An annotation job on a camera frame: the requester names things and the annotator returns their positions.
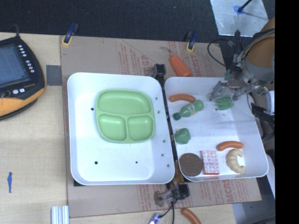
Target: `white tray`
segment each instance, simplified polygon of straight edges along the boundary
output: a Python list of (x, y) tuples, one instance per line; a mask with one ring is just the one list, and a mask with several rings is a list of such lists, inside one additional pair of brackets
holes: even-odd
[[(112, 143), (97, 128), (95, 103), (105, 89), (147, 94), (155, 112), (155, 133), (142, 143)], [(158, 184), (175, 173), (171, 140), (159, 82), (151, 77), (75, 73), (67, 82), (71, 173), (83, 185)]]
[[(185, 178), (193, 181), (225, 180), (236, 178), (261, 177), (268, 172), (268, 160), (258, 131), (255, 117), (247, 103), (246, 95), (234, 101), (230, 109), (219, 111), (215, 101), (209, 101), (209, 93), (222, 78), (171, 77), (165, 82), (165, 92), (173, 133), (180, 128), (188, 128), (191, 139), (187, 144), (176, 144), (178, 158), (185, 153), (200, 157), (200, 150), (216, 150), (216, 145), (229, 140), (244, 144), (243, 158), (238, 157), (240, 165), (245, 166), (242, 174), (237, 174), (226, 165), (225, 156), (232, 148), (217, 151), (219, 175), (204, 175), (203, 171), (195, 177)], [(188, 118), (174, 120), (172, 114), (179, 112), (186, 101), (170, 102), (169, 96), (186, 93), (204, 102), (204, 109)]]

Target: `croissant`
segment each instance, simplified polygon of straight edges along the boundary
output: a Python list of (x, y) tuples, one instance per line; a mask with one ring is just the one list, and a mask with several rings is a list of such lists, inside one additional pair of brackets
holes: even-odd
[(240, 174), (245, 171), (245, 167), (239, 165), (237, 156), (243, 157), (243, 153), (240, 149), (234, 148), (228, 152), (225, 158), (229, 168)]

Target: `blue clamp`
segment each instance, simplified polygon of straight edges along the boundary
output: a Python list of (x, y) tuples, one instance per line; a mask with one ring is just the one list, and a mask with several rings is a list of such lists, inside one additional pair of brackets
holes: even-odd
[(64, 35), (63, 39), (62, 39), (62, 44), (64, 46), (69, 46), (72, 40), (72, 35), (77, 35), (79, 32), (79, 25), (76, 23), (72, 23), (69, 26), (69, 29), (66, 32), (66, 35)]
[(188, 31), (188, 33), (185, 36), (185, 40), (189, 41), (186, 47), (187, 52), (193, 52), (195, 47), (195, 41), (197, 39), (197, 32), (196, 31)]

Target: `red and white box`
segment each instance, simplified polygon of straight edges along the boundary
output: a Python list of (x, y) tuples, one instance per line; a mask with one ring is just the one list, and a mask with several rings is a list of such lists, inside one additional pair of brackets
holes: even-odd
[(214, 150), (202, 150), (200, 156), (204, 163), (203, 172), (206, 175), (219, 174), (217, 153)]

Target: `bottle cap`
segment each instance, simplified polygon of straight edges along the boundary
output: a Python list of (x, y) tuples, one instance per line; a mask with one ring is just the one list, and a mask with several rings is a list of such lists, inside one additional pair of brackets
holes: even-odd
[(181, 118), (181, 116), (179, 115), (179, 113), (174, 113), (173, 118), (174, 118), (174, 120), (179, 120)]

